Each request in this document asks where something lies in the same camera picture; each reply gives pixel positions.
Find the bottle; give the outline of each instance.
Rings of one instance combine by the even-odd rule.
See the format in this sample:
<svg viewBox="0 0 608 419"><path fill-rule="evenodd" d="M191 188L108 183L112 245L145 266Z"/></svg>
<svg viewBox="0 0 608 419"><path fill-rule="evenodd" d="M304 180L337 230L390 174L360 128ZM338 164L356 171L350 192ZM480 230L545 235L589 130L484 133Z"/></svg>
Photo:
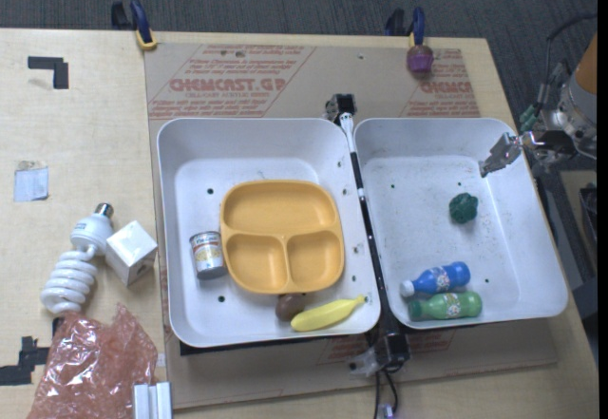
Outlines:
<svg viewBox="0 0 608 419"><path fill-rule="evenodd" d="M482 298L473 291L443 293L426 301L411 301L408 311L412 321L475 317L482 311Z"/></svg>
<svg viewBox="0 0 608 419"><path fill-rule="evenodd" d="M471 280L471 273L464 262L433 267L425 270L416 280L404 280L399 285L399 293L410 297L415 293L438 294L465 286Z"/></svg>

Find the white tray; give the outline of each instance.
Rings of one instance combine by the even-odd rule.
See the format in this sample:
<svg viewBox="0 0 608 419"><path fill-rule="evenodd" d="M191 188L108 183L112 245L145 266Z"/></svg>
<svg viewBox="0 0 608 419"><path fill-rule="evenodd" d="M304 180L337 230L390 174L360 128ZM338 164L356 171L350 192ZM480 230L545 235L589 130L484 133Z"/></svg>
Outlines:
<svg viewBox="0 0 608 419"><path fill-rule="evenodd" d="M259 341L364 333L380 315L365 226L341 129L322 119L177 119L158 136L169 319L184 343L208 348ZM345 321L297 333L275 316L275 295L254 294L230 276L199 281L189 239L219 229L219 206L238 183L312 181L333 197L342 223L345 267L308 306L367 297Z"/></svg>
<svg viewBox="0 0 608 419"><path fill-rule="evenodd" d="M480 175L479 161L511 133L493 119L367 119L355 128L373 232L393 314L416 329L548 317L567 304L559 257L534 182L521 155L505 169ZM449 202L467 192L477 217L451 221ZM462 260L480 294L479 316L411 321L401 280Z"/></svg>

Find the tin can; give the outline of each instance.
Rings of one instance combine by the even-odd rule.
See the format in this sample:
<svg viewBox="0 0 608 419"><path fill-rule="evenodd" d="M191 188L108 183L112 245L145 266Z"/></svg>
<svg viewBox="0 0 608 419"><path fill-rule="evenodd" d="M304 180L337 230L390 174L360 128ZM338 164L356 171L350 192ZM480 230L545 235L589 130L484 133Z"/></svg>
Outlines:
<svg viewBox="0 0 608 419"><path fill-rule="evenodd" d="M226 274L226 265L221 251L218 232L202 232L190 237L192 256L200 280L220 277Z"/></svg>

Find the plastic bag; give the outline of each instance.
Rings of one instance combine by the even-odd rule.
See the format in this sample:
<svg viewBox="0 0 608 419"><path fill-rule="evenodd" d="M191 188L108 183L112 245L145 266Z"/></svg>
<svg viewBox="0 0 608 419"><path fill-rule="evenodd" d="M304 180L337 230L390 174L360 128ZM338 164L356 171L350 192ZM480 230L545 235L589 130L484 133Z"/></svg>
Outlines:
<svg viewBox="0 0 608 419"><path fill-rule="evenodd" d="M123 306L112 324L68 313L53 336L28 419L129 419L134 384L151 384L158 352Z"/></svg>

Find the banana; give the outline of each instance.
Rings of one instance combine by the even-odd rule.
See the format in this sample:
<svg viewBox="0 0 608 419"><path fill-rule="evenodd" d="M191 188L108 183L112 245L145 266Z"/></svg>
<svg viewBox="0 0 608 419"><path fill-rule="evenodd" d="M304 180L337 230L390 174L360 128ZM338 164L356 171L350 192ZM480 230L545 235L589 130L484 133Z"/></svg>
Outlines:
<svg viewBox="0 0 608 419"><path fill-rule="evenodd" d="M334 302L303 311L292 319L292 328L297 332L327 328L347 318L354 308L364 302L365 297L358 295L355 299L337 299Z"/></svg>

